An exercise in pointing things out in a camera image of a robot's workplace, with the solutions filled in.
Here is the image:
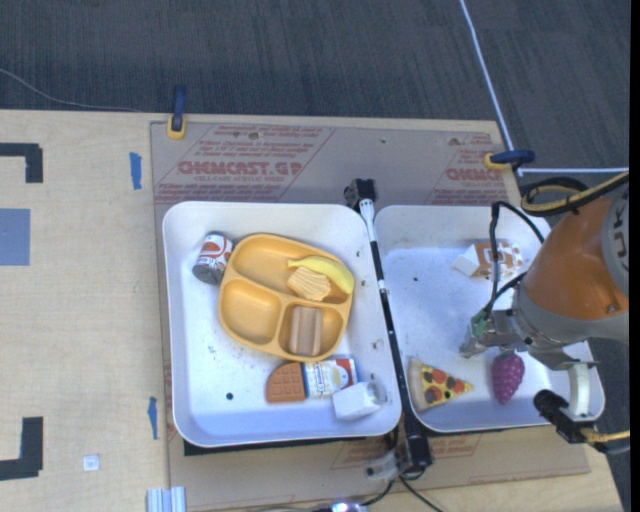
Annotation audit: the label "orange ridged crisp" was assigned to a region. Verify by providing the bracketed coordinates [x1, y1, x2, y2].
[286, 265, 333, 303]

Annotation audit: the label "white box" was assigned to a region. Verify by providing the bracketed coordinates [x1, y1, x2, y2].
[331, 380, 389, 422]

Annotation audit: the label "white plastic tray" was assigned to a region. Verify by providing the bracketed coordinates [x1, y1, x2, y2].
[161, 200, 403, 448]
[373, 204, 607, 434]

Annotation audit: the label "brown cardboard board red print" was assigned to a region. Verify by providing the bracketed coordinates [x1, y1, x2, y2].
[149, 119, 592, 507]

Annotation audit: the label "red and white can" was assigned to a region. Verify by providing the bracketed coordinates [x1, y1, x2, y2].
[191, 232, 235, 287]

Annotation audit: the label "brown waffle biscuit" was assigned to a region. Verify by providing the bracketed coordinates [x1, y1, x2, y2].
[264, 361, 308, 405]

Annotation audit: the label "orange and white carton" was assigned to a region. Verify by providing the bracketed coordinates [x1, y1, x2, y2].
[451, 240, 526, 280]

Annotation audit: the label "yellow banana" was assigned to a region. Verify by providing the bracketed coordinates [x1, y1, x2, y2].
[286, 255, 356, 296]

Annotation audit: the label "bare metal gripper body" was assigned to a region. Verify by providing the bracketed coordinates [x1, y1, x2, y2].
[467, 308, 532, 355]

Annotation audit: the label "orange divided plate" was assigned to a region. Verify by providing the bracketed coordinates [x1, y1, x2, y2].
[216, 232, 355, 363]

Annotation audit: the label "yellow pizza slice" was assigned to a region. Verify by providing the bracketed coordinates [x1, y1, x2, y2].
[405, 356, 475, 413]

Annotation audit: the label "purple grapes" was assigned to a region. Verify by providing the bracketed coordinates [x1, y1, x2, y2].
[489, 349, 527, 406]

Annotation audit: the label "black block with thin wires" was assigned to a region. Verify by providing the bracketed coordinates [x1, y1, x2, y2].
[398, 424, 434, 475]
[343, 177, 378, 209]

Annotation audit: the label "thin black and white rod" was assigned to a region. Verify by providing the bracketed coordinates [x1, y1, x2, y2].
[358, 198, 425, 437]

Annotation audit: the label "white and yellow packet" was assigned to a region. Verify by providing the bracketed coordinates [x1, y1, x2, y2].
[301, 355, 361, 400]

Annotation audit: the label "black cylinder on white bracket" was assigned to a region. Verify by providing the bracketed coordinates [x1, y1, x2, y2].
[532, 361, 600, 445]

